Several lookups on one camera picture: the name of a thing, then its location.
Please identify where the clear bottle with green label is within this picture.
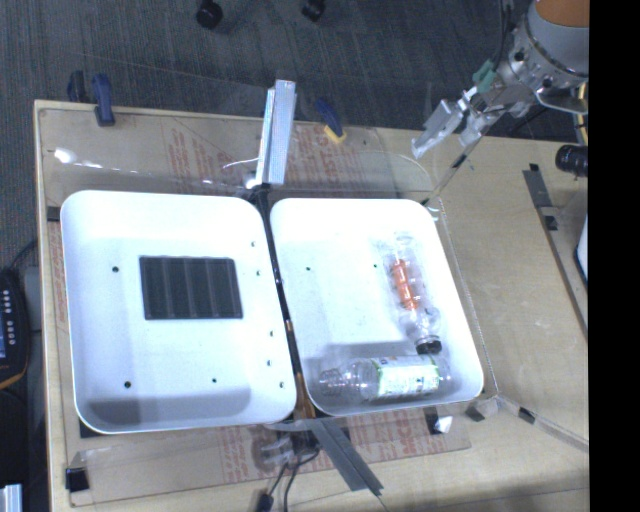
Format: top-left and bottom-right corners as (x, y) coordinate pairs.
(317, 353), (454, 404)

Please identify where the white plastic tray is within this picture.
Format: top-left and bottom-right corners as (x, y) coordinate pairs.
(268, 197), (485, 418)
(59, 189), (298, 435)

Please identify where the black block with thin wires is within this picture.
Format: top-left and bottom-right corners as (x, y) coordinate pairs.
(285, 431), (322, 457)

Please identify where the thin black and white rod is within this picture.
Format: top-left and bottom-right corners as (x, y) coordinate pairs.
(255, 183), (316, 420)

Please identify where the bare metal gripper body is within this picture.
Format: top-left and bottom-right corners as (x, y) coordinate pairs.
(467, 35), (555, 118)

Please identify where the black ribbed rectangular mat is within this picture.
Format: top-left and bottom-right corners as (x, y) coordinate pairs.
(138, 255), (245, 322)

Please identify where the black cylinder on white bracket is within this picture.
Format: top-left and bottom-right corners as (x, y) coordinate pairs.
(534, 85), (590, 178)

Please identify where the clear bottle with orange label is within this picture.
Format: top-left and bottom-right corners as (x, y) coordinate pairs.
(371, 231), (447, 357)

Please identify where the brown cardboard board red print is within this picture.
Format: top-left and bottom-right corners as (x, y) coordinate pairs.
(40, 107), (472, 506)

